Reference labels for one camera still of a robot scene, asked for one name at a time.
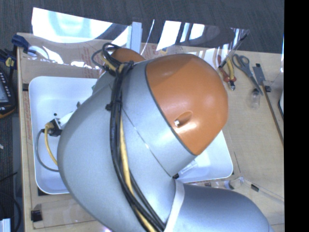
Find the white tray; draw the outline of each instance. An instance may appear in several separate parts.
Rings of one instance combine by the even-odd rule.
[[[47,122],[54,118],[62,118],[76,110],[77,102],[83,103],[91,96],[92,86],[96,81],[97,79],[90,78],[39,76],[30,82],[29,99],[33,146],[35,146],[38,132],[44,129]],[[48,143],[55,158],[59,139],[60,136],[48,136]],[[42,162],[52,169],[57,169],[45,147],[44,133],[40,136],[38,147]],[[33,152],[35,180],[38,187],[48,194],[68,193],[59,172],[45,169],[40,165],[35,151]]]
[[[47,122],[76,109],[77,102],[83,103],[92,94],[92,86],[97,79],[47,77],[34,78],[29,84],[30,112],[33,145],[38,132]],[[60,137],[48,137],[49,146],[56,157]],[[44,143],[44,134],[39,140],[39,154],[42,162],[57,169],[51,160]],[[197,166],[178,178],[184,183],[229,177],[233,164],[222,131],[196,159]],[[42,167],[34,151],[35,179],[38,187],[48,194],[68,193],[60,174]]]
[[[189,169],[178,180],[188,183],[229,177],[233,172],[230,157],[222,131],[212,143],[195,158],[196,167]]]

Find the wooden table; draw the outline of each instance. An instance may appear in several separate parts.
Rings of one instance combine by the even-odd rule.
[[[21,35],[29,40],[35,38],[29,34]],[[89,47],[93,50],[101,45],[102,42],[98,41]],[[153,45],[147,45],[146,57],[166,54],[158,54],[153,49]],[[80,50],[86,64],[90,60],[89,49],[81,46]],[[203,58],[207,51],[209,49],[181,46],[170,52],[190,52]],[[283,90],[281,55],[242,51],[238,54],[247,56],[251,66],[261,64],[265,84],[272,88],[272,92],[261,97],[259,109],[250,109],[247,101],[253,86],[242,72],[235,69],[235,91],[224,83],[229,99],[229,119],[223,128],[234,172],[226,179],[196,184],[220,186],[224,181],[239,182],[235,191],[256,202],[274,230],[280,232],[284,231],[283,119],[277,106]],[[29,59],[21,49],[17,52],[17,62],[25,231],[103,231],[104,226],[82,209],[70,194],[39,195],[34,175],[28,95],[28,84],[36,76],[97,78],[98,70]]]

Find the scissors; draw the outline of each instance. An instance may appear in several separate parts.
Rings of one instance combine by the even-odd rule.
[[[261,95],[263,95],[263,92],[260,88],[260,86],[258,85],[258,83],[256,82],[255,78],[253,77],[252,72],[250,71],[250,61],[249,59],[244,56],[244,55],[238,55],[238,54],[234,54],[232,57],[232,61],[233,64],[240,69],[241,71],[243,71],[252,81],[253,85],[257,88],[257,90],[260,92]]]

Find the white tape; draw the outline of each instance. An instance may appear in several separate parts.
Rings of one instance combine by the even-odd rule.
[[[176,184],[175,197],[172,205],[172,210],[170,211],[168,223],[166,224],[164,232],[172,232],[174,230],[178,214],[183,205],[184,200],[183,183],[178,180],[175,180],[175,184]]]

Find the cable bundle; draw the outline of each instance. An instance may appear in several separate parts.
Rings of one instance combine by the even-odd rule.
[[[165,224],[144,197],[132,173],[130,172],[128,165],[124,129],[121,117],[122,84],[126,75],[133,69],[134,62],[130,61],[127,63],[121,63],[113,58],[108,52],[119,48],[119,46],[112,43],[106,43],[103,45],[102,50],[95,52],[91,58],[95,64],[115,76],[115,81],[112,87],[111,103],[106,106],[106,109],[111,112],[110,146],[112,162],[124,195],[126,196],[127,201],[129,202],[133,212],[143,228],[150,232],[162,232],[165,229]],[[104,57],[103,61],[106,65],[102,66],[94,61],[94,56],[98,53],[102,54]],[[136,199],[134,193],[138,195],[143,205]]]

